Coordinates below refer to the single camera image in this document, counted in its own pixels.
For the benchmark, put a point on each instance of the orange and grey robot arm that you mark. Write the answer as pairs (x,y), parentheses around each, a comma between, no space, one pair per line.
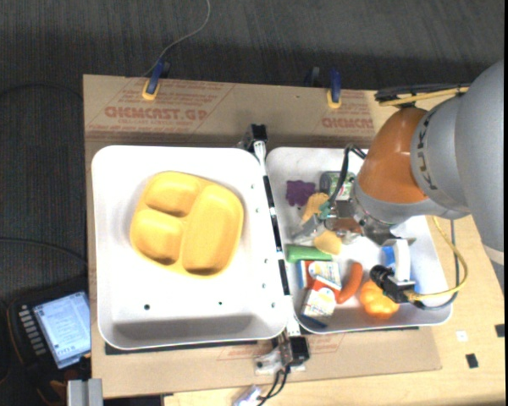
(448,150)

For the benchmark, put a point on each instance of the orange bell pepper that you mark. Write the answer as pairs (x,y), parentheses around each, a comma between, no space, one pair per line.
(379,305)

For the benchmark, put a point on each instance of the blue and white packet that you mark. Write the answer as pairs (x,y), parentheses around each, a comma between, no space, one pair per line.
(387,255)

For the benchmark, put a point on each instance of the yellow divided plate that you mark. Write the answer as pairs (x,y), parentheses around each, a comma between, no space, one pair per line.
(203,231)

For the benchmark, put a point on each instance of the black cylinder on white bracket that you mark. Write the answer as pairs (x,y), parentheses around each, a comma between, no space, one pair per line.
(390,286)

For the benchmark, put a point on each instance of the green can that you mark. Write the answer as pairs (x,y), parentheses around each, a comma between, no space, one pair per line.
(331,181)

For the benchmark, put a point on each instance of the yellow biscuit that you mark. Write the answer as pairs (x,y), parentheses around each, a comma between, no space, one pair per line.
(312,204)
(328,243)

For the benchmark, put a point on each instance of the white plastic tray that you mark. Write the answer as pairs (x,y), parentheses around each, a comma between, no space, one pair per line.
(220,319)
(423,248)

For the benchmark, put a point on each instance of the orange sausage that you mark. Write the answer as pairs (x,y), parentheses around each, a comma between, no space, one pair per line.
(351,283)

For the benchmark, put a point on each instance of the red and white carton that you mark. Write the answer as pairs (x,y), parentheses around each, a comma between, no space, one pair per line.
(319,303)

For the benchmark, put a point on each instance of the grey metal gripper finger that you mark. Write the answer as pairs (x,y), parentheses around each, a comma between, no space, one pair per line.
(308,228)

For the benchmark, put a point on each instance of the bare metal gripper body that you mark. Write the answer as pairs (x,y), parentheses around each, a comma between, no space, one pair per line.
(345,217)

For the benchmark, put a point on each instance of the thin black and white rod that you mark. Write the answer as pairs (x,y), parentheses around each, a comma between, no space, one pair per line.
(272,210)

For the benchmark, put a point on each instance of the white and blue carton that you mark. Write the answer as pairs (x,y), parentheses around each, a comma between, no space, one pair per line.
(321,271)

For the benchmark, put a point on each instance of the purple grapes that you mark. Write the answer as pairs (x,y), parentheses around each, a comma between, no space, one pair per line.
(298,193)

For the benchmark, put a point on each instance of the brown cardboard board red print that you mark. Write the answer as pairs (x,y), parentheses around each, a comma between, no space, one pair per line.
(161,112)

